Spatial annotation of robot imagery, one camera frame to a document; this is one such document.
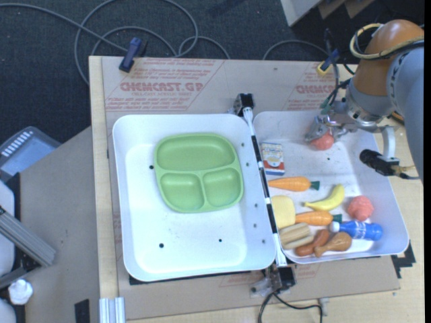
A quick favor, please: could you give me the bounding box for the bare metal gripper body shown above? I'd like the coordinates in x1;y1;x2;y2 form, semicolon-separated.
325;107;385;135

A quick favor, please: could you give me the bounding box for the pink lumpy toy food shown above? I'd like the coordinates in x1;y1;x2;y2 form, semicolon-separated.
309;131;335;152
347;195;375;223

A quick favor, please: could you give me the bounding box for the white plastic tray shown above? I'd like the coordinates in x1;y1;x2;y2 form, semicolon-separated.
252;110;410;265
112;113;278;283

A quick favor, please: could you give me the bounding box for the small white and red carton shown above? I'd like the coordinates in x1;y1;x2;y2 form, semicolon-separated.
259;141;286;177

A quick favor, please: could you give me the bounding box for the orange toy carrot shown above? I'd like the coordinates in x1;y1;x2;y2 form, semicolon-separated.
295;211;343;227
267;176;321;192

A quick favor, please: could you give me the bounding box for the thin black and white rod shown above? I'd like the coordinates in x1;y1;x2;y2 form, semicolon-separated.
242;107;288;267

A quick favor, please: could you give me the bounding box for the yellow banana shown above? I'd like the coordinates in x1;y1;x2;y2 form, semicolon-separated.
303;183;346;213

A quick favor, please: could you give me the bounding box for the pale yellow toy slice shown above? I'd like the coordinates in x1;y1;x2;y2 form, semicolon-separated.
270;194;297;230

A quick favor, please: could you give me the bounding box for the blue bottle with white cap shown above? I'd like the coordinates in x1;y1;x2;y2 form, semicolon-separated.
329;220;384;242

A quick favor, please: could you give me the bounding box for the tan toy hot dog bun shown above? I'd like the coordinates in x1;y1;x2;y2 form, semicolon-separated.
279;222;314;250

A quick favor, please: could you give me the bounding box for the brown toy chicken drumstick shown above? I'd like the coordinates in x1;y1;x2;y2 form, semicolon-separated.
313;231;353;258

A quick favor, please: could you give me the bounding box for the orange-brown toy sausage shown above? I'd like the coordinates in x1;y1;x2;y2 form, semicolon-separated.
295;229;331;258

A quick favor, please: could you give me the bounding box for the green divided plate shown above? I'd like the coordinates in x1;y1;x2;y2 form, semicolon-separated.
154;132;244;214

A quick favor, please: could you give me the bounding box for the brown cardboard board red print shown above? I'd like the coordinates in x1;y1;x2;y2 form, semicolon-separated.
100;57;402;321

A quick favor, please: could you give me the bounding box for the black cylinder on white bracket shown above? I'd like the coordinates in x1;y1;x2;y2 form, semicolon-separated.
359;126;401;176

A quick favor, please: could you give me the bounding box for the black block with thin wires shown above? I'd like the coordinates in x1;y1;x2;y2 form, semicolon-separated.
261;265;298;295
232;92;255;116

